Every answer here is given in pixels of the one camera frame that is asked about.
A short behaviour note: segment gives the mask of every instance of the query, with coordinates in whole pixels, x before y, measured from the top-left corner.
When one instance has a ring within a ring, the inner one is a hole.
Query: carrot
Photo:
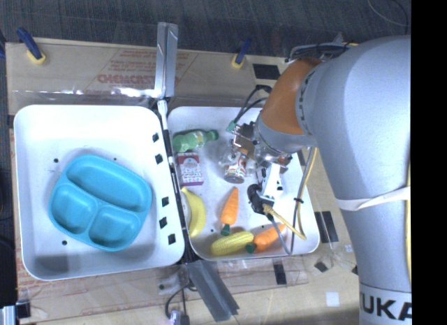
[[[284,228],[286,228],[285,224],[278,224],[279,231],[282,232]],[[272,227],[269,228],[267,231],[264,231],[253,239],[253,242],[247,244],[245,246],[245,249],[248,251],[248,253],[253,253],[255,250],[256,252],[263,252],[266,250],[269,246],[273,244],[273,242],[278,239],[278,232],[277,230]]]
[[[230,226],[236,222],[237,212],[239,211],[239,190],[233,187],[230,196],[225,202],[221,213],[221,222],[224,224],[221,235],[227,236],[230,234]]]

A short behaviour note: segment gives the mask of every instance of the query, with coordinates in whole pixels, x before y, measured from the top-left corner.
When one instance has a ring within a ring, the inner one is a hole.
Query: gray carpet
[[[368,0],[0,0],[0,29],[14,42],[15,30],[24,27],[39,37],[153,46],[157,23],[171,22],[179,27],[181,49],[234,52],[250,37],[249,54],[285,57],[292,47],[330,42],[339,32],[356,43],[410,34],[405,17],[411,21],[411,0],[396,1],[402,8],[391,0],[370,0],[381,17]],[[1,307],[14,297],[14,265],[4,244],[13,239],[13,223],[2,59],[0,108]]]

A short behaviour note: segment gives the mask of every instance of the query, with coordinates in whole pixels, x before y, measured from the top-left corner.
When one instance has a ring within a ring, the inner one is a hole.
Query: blue plastic plate
[[[152,190],[133,171],[93,154],[64,169],[50,197],[52,223],[70,237],[116,252],[140,233]]]

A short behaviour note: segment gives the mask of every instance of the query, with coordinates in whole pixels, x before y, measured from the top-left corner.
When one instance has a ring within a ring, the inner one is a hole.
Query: blue clamp
[[[247,50],[249,49],[251,44],[251,39],[247,38],[244,42],[244,45],[240,49],[240,51],[233,57],[233,60],[231,61],[231,65],[234,66],[237,69],[242,68],[242,64],[244,63],[244,57],[247,53]]]
[[[17,28],[17,35],[20,40],[25,43],[27,50],[27,55],[30,60],[38,65],[43,64],[46,59],[46,56],[39,50],[36,42],[33,39],[33,36],[23,27]]]

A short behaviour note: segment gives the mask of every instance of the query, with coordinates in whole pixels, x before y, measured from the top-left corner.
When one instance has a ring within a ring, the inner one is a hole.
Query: soda can
[[[243,183],[246,165],[247,157],[244,154],[240,154],[234,164],[225,168],[224,180],[229,183]]]

